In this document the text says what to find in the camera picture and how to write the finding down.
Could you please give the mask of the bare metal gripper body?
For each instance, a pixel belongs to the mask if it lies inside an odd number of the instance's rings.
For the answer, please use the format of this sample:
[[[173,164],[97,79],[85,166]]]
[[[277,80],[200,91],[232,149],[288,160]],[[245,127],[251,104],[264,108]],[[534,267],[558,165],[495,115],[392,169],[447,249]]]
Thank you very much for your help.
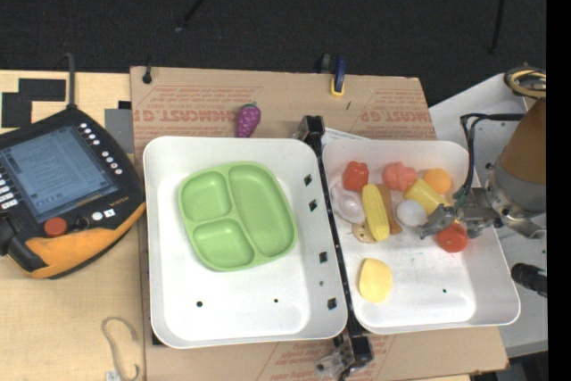
[[[543,227],[534,221],[538,213],[525,209],[499,188],[473,187],[456,200],[455,212],[465,226],[467,218],[490,218],[492,225],[487,229],[507,228],[524,238],[543,238]]]

